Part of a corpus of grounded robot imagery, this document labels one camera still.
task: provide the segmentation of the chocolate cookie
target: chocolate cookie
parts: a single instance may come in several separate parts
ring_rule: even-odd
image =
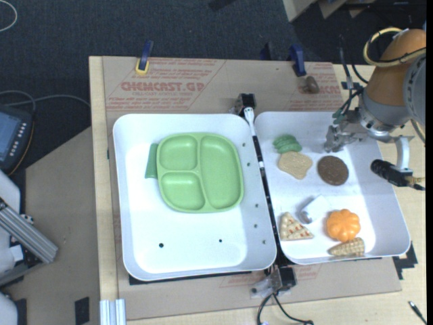
[[[343,160],[336,156],[324,156],[317,163],[320,178],[332,186],[341,186],[349,177],[349,170]]]

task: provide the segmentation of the orange pumpkin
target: orange pumpkin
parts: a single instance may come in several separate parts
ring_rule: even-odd
[[[326,230],[329,236],[340,242],[353,240],[361,230],[359,217],[348,209],[334,211],[326,221]]]

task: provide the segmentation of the toy pizza slice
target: toy pizza slice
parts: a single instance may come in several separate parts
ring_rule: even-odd
[[[279,236],[283,241],[306,240],[314,235],[297,221],[289,212],[285,212],[279,224]]]

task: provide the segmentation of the wooden table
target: wooden table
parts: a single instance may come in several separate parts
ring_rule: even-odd
[[[273,66],[272,62],[263,62]],[[334,65],[337,79],[345,81],[340,65]],[[373,68],[359,66],[359,72],[369,78]],[[97,212],[97,237],[99,257],[99,287],[101,300],[118,298],[116,279],[116,256],[114,251],[114,232],[112,219],[112,199],[110,168],[107,159],[108,138],[104,97],[104,67],[102,57],[89,58],[93,155],[95,166],[95,193]],[[411,126],[398,131],[399,135],[415,135]],[[396,148],[393,145],[380,145],[386,160],[396,160]],[[410,143],[411,161],[409,166],[414,175],[425,175],[425,148],[416,137]],[[413,269],[403,271],[402,291],[380,295],[367,295],[343,299],[304,302],[286,305],[288,313],[300,319],[312,319],[315,324],[421,324],[421,320],[410,308],[408,301],[413,301],[420,311],[427,316],[426,286],[426,195],[410,188],[396,188],[396,195],[407,221],[413,241],[418,264]],[[255,324],[256,308],[226,311],[214,311],[191,315],[154,318],[130,321],[128,324]],[[276,305],[266,307],[262,321],[272,325],[291,324]]]

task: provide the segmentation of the green divided plate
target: green divided plate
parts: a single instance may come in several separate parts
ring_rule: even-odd
[[[165,203],[182,212],[227,211],[244,195],[236,147],[213,133],[175,134],[152,144],[145,177],[155,176]]]

